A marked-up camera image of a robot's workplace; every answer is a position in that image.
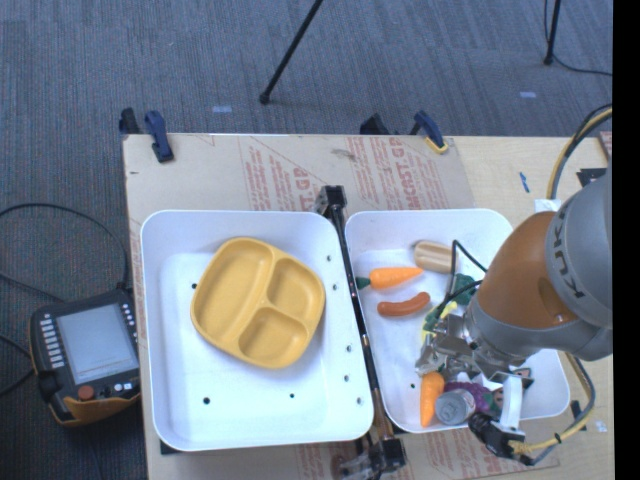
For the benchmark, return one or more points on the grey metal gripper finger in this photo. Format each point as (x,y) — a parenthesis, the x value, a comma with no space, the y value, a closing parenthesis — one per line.
(427,360)
(454,367)

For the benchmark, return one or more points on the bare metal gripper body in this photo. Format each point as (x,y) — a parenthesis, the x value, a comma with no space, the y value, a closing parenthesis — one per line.
(457,338)

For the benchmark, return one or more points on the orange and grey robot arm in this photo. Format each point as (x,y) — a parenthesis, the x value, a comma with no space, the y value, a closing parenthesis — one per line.
(520,278)

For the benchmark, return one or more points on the yellow and green corn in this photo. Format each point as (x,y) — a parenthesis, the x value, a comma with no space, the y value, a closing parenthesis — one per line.
(431,320)

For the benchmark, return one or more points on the white plastic tray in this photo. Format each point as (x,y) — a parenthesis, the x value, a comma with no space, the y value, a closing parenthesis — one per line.
(395,358)
(260,408)

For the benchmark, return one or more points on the purple grapes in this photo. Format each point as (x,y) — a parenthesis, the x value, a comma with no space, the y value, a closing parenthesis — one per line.
(477,393)

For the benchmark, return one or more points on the orange carrot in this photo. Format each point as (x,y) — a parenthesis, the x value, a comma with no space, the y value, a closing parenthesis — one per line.
(392,277)
(431,395)

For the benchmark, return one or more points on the silver can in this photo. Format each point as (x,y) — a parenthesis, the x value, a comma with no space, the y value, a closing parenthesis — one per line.
(454,407)

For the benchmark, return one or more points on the green broccoli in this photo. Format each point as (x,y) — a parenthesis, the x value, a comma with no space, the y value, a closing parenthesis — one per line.
(465,288)

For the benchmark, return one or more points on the orange-brown sausage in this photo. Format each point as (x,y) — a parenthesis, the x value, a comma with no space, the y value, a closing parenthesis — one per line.
(402,307)

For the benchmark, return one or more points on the tan bread bun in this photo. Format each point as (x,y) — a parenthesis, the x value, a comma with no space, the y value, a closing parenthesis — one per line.
(434,257)

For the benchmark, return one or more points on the thin black rod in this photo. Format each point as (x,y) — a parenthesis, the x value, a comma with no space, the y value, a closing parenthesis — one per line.
(359,308)

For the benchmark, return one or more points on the yellow divided plate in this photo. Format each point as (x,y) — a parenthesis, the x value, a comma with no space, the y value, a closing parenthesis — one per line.
(235,298)

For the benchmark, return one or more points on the brown cardboard board red print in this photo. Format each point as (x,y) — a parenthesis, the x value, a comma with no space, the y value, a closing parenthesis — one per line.
(280,173)

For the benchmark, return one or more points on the black cylinder on white bracket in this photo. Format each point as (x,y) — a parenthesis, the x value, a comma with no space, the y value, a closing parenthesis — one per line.
(511,398)

